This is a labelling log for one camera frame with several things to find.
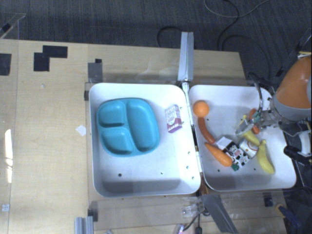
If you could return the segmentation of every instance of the gray carpet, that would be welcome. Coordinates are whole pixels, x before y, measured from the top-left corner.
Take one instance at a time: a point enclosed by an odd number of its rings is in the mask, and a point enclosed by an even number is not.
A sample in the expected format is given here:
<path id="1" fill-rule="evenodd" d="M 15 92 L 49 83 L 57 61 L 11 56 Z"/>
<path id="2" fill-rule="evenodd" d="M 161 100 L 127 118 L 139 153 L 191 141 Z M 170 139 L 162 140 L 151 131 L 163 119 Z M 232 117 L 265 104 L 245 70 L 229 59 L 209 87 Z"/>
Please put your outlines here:
<path id="1" fill-rule="evenodd" d="M 214 11 L 235 16 L 233 6 L 206 0 Z M 240 15 L 264 0 L 230 0 Z M 195 48 L 216 50 L 234 19 L 210 13 L 203 0 L 0 0 L 0 23 L 26 13 L 20 38 L 31 40 L 179 47 L 180 30 L 192 31 Z M 311 27 L 312 0 L 271 0 L 222 34 L 224 50 L 238 51 L 245 71 L 272 80 Z M 158 31 L 163 27 L 175 27 Z"/>

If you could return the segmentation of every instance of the white label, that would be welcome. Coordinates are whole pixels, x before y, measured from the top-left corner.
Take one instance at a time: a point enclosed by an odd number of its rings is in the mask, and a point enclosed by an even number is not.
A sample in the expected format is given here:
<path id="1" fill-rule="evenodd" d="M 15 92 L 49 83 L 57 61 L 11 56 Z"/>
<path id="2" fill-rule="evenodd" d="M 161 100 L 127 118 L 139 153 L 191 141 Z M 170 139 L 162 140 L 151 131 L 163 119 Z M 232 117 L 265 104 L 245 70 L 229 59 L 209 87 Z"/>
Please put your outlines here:
<path id="1" fill-rule="evenodd" d="M 2 211 L 3 211 L 3 212 L 8 212 L 8 211 L 10 211 L 10 204 L 7 204 L 7 205 L 3 204 L 3 205 L 2 205 Z"/>
<path id="2" fill-rule="evenodd" d="M 87 129 L 85 126 L 80 125 L 76 128 L 76 131 L 80 133 L 81 136 L 85 136 L 87 134 Z"/>

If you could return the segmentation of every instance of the glass panel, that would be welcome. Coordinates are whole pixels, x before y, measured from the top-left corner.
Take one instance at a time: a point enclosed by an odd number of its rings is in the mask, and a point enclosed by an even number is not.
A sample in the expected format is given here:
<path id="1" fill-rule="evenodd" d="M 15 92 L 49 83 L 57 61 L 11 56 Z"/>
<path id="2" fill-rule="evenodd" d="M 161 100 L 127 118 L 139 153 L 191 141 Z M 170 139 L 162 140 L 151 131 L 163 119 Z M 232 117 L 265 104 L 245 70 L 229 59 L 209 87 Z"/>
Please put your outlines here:
<path id="1" fill-rule="evenodd" d="M 2 14 L 0 23 L 0 234 L 8 233 L 17 102 L 20 20 L 25 14 Z"/>
<path id="2" fill-rule="evenodd" d="M 89 44 L 88 62 L 96 59 L 104 82 L 176 84 L 180 50 Z M 195 84 L 246 85 L 239 53 L 195 50 Z"/>

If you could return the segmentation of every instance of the small package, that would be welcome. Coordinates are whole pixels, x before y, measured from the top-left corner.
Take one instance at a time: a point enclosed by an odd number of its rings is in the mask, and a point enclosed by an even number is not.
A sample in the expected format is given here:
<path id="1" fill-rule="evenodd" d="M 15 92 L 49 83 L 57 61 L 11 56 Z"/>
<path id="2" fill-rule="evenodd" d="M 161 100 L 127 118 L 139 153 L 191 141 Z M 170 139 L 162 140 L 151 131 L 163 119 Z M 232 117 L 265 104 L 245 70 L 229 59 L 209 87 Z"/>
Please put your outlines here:
<path id="1" fill-rule="evenodd" d="M 176 130 L 182 128 L 182 120 L 180 110 L 177 105 L 173 105 L 165 110 L 167 129 L 169 133 L 174 133 Z"/>
<path id="2" fill-rule="evenodd" d="M 242 168 L 250 160 L 248 155 L 244 153 L 231 139 L 226 137 L 220 138 L 216 144 L 218 148 L 232 158 L 232 169 L 234 171 Z"/>
<path id="3" fill-rule="evenodd" d="M 247 154 L 249 158 L 253 158 L 258 151 L 258 147 L 255 144 L 252 144 L 251 142 L 246 140 L 245 138 L 242 138 L 242 140 L 240 141 L 239 148 L 243 150 L 243 152 Z"/>

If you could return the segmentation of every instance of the blue divided plate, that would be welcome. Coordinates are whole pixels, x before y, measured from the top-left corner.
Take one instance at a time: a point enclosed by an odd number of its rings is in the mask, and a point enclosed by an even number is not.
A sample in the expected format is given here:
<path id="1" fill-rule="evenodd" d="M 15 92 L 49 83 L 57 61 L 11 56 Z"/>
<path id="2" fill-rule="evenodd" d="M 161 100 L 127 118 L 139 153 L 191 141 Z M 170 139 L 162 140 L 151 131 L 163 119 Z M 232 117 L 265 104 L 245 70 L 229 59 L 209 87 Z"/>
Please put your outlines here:
<path id="1" fill-rule="evenodd" d="M 97 110 L 97 129 L 104 150 L 114 156 L 136 156 L 153 151 L 159 144 L 155 114 L 146 101 L 116 99 Z"/>

